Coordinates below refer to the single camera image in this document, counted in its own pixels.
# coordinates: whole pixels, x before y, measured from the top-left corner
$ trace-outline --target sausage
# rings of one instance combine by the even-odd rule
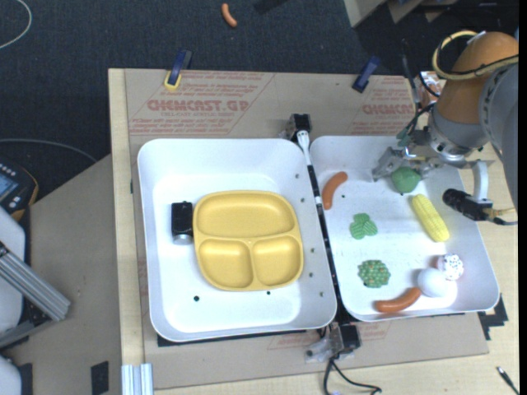
[[[347,180],[347,174],[341,171],[336,173],[331,179],[328,180],[328,183],[324,186],[322,190],[322,203],[324,204],[324,209],[331,209],[333,205],[333,194],[337,187],[340,186]]]
[[[394,313],[404,310],[414,304],[421,297],[421,290],[413,286],[404,294],[393,300],[378,300],[375,302],[375,310],[381,313]]]
[[[227,22],[229,26],[236,28],[238,21],[232,17],[231,13],[229,12],[229,5],[227,3],[222,4],[222,15],[223,19],[225,19],[225,22]]]

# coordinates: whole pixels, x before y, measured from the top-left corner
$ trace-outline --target white cable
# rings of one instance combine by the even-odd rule
[[[16,38],[12,39],[11,41],[7,41],[5,44],[0,44],[0,49],[5,49],[8,45],[16,43],[31,28],[31,22],[33,21],[33,14],[31,13],[30,7],[22,0],[14,0],[14,1],[15,2],[19,2],[27,10],[27,14],[29,15],[29,19],[27,21],[27,26]]]

